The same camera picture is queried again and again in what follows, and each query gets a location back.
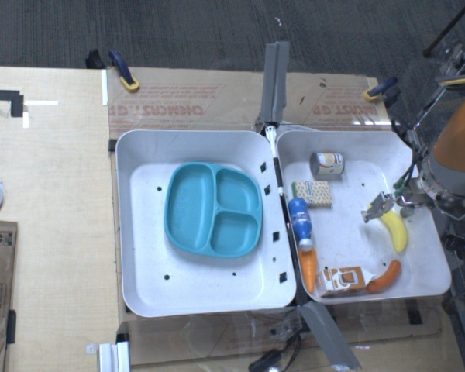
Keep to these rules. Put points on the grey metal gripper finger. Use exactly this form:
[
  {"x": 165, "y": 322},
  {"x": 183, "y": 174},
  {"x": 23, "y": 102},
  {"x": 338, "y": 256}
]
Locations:
[
  {"x": 383, "y": 200},
  {"x": 372, "y": 212}
]

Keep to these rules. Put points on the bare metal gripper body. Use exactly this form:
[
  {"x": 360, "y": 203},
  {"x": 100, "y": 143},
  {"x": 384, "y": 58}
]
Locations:
[{"x": 430, "y": 196}]

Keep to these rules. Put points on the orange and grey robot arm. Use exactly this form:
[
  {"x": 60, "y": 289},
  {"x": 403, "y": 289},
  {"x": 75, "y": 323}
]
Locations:
[{"x": 455, "y": 142}]

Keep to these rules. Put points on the white plastic tray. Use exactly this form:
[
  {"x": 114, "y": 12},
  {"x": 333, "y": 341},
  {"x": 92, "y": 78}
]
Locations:
[
  {"x": 348, "y": 231},
  {"x": 147, "y": 223}
]

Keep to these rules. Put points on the yellow banana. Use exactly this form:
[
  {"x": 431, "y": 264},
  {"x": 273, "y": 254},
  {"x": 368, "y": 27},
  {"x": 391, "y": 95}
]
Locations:
[{"x": 397, "y": 229}]

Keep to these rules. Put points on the yellow and orange patterned packet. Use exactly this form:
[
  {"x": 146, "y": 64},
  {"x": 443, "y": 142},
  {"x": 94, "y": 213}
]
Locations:
[{"x": 313, "y": 193}]

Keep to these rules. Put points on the small white and orange can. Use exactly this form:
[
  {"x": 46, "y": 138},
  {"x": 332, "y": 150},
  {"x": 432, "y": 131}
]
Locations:
[{"x": 328, "y": 163}]

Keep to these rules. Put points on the orange sausage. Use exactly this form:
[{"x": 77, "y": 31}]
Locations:
[{"x": 385, "y": 277}]

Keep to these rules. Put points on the blue bottle with white cap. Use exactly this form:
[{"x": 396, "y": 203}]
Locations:
[{"x": 300, "y": 217}]

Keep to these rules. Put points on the brown and white carton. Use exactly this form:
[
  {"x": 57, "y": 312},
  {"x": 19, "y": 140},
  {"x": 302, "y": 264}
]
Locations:
[{"x": 343, "y": 281}]

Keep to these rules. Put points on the orange carrot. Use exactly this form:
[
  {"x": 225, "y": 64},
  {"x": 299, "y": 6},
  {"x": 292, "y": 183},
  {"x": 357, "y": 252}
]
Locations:
[{"x": 308, "y": 267}]

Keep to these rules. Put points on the blue divided plate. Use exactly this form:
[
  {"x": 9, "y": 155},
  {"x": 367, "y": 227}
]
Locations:
[{"x": 190, "y": 207}]

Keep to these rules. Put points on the brown cardboard board red print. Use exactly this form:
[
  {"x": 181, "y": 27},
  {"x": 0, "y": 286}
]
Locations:
[{"x": 217, "y": 103}]

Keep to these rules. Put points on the black cylinder on white bracket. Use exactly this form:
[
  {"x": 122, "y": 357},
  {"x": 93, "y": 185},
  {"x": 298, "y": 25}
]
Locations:
[{"x": 459, "y": 246}]

